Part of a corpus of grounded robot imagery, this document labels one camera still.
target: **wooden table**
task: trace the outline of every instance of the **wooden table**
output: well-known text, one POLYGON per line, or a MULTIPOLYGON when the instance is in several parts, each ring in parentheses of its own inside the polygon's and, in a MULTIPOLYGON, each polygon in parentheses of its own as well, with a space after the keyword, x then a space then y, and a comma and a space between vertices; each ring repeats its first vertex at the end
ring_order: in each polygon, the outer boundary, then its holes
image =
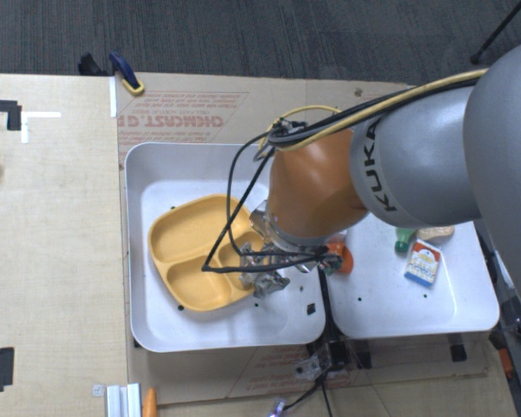
MULTIPOLYGON (((0 75, 0 348, 14 348, 0 416, 102 416, 94 385, 125 385, 126 317, 117 124, 107 77, 0 75)), ((329 392, 337 416, 516 415, 492 347, 487 375, 329 392)), ((274 397, 161 408, 166 416, 266 415, 274 397)), ((293 415, 325 415, 318 392, 293 415)))

